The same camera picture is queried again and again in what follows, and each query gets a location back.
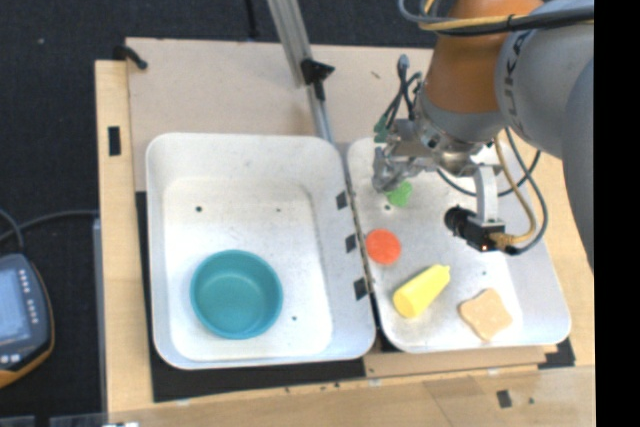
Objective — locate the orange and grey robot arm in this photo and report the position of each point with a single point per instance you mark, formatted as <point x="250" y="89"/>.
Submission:
<point x="540" y="80"/>

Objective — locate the brown cardboard board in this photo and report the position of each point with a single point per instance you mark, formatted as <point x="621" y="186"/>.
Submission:
<point x="210" y="85"/>

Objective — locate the white plastic tray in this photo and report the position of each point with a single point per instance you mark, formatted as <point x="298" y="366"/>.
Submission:
<point x="450" y="310"/>
<point x="240" y="195"/>

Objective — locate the black cylinder on white bracket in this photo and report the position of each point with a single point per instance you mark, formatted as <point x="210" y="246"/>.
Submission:
<point x="475" y="227"/>

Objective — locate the yellow bottle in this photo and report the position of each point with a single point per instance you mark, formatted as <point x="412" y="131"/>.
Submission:
<point x="419" y="292"/>

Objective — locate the tan bread slice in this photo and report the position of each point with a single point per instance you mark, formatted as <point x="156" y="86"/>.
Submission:
<point x="486" y="315"/>

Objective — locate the teal bowl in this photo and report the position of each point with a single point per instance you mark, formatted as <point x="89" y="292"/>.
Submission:
<point x="235" y="295"/>

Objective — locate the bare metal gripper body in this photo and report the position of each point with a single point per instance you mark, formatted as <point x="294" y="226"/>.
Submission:
<point x="417" y="150"/>

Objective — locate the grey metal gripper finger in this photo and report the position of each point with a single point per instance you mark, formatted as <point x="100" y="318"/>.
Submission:
<point x="379" y="172"/>
<point x="394" y="177"/>

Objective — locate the orange round disc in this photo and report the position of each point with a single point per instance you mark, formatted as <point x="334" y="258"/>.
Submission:
<point x="383" y="246"/>

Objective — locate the green toy vegetable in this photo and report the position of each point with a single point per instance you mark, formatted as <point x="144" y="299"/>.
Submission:
<point x="402" y="198"/>

